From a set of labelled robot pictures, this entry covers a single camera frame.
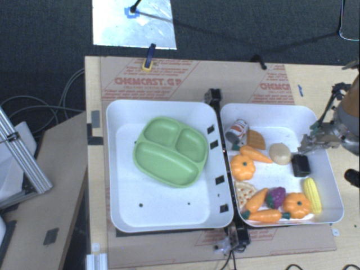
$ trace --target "toy can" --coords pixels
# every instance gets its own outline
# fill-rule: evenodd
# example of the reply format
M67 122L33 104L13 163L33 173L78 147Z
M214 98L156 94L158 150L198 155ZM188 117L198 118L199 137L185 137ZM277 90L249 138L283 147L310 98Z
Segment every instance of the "toy can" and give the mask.
M242 137L248 131L248 124L241 119L237 119L234 124L230 127L225 133L226 139L228 139L232 144L239 144Z

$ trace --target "white plastic container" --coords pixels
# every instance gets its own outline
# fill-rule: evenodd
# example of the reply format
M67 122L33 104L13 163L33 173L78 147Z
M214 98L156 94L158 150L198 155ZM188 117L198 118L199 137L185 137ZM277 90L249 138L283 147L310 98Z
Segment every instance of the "white plastic container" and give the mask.
M262 134L266 142L266 149L260 150L269 156L269 148L273 143L284 143L292 153L297 152L304 134L309 134L309 127L316 122L315 114L304 106L292 105L260 105L229 103L221 110L223 128L227 129L236 119L243 119L249 128ZM231 160L238 151L231 150L228 141L227 153ZM280 219L277 223L262 223L251 220L245 222L253 227L281 226L295 224L335 223L342 219L344 206L341 201L335 177L331 169L326 150L316 150L307 154L312 177L317 185L322 203L322 212L309 214L303 219ZM266 164L254 162L256 171L254 177L247 181L258 190L265 187L284 187L286 193L304 192L305 178L295 177L291 163L281 166L275 163Z
M204 170L190 187L175 188L161 183L142 173L133 162L136 139L145 125L157 116L183 122L208 140ZM106 120L110 212L116 228L132 233L222 228L230 224L234 215L231 194L217 116L209 105L118 100L108 106Z

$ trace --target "table top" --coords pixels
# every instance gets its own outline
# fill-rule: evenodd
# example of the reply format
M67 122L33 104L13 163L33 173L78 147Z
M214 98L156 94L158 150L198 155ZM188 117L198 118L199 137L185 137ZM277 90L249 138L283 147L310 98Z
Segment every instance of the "table top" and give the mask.
M317 117L323 113L330 98L332 86L336 83L352 83L357 70L342 70L339 66L285 65L292 95L296 105L310 108ZM85 78L87 91L87 123L92 121L92 110L101 109L100 58L87 57L85 60ZM92 136L103 136L102 125L92 129ZM359 189L344 179L344 173L352 168L359 170L359 157L339 147L327 150L336 183L344 204L344 218L332 225L337 245L336 251L315 252L292 255L265 256L237 259L241 269L285 269L289 264L298 264L303 269L342 269L347 264L360 264L360 203ZM104 181L104 150L99 145L88 146L89 207L91 220L91 243L98 243L99 249L93 248L92 254L107 252L107 222ZM148 266L141 269L185 270L219 269L223 260Z

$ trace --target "toy pumpkin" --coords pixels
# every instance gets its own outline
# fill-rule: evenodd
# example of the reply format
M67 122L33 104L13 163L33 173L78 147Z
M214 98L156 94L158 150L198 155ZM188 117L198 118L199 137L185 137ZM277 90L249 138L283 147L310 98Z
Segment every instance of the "toy pumpkin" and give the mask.
M302 193L290 193L283 201L283 209L290 212L292 218L302 219L311 211L310 201Z
M255 173L254 161L246 155L235 155L230 161L231 174L239 181L252 179Z

